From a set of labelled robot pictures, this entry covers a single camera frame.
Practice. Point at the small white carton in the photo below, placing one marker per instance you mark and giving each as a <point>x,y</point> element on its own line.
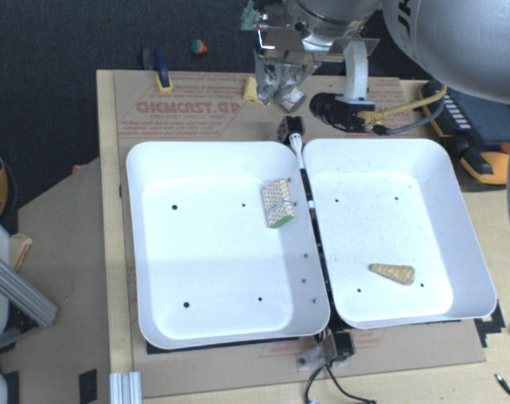
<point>295,100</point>

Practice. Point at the green and orange toy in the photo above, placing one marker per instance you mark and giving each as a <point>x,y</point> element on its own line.
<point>199,46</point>

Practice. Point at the tan toy sandwich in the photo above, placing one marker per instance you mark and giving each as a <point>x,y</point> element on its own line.
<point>19,248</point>

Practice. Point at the white plastic tray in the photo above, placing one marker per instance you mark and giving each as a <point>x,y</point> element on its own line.
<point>389,234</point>
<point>213,251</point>

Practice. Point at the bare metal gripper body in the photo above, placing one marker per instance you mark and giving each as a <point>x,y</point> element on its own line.
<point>293,42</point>

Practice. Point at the orange patterned green carton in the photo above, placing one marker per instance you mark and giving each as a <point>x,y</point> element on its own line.
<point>279,203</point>

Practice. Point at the black cylinder on white bracket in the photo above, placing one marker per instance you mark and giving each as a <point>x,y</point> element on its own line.
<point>343,110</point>

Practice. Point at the thin black and white rod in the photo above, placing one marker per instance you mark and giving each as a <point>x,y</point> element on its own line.
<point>318,234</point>

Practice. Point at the tan waffle cone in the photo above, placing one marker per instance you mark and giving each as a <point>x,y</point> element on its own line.
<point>394,273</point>

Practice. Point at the brown cardboard board, red print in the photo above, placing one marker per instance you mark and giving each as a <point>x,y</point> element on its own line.
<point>221,120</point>

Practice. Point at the yellow toy food piece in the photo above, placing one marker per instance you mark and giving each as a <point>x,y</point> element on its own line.
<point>251,91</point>

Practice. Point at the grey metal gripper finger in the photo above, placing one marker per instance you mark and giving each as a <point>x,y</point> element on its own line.
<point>290,83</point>
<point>267,80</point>

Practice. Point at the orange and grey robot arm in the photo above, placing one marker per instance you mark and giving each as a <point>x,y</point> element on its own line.
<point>453,23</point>

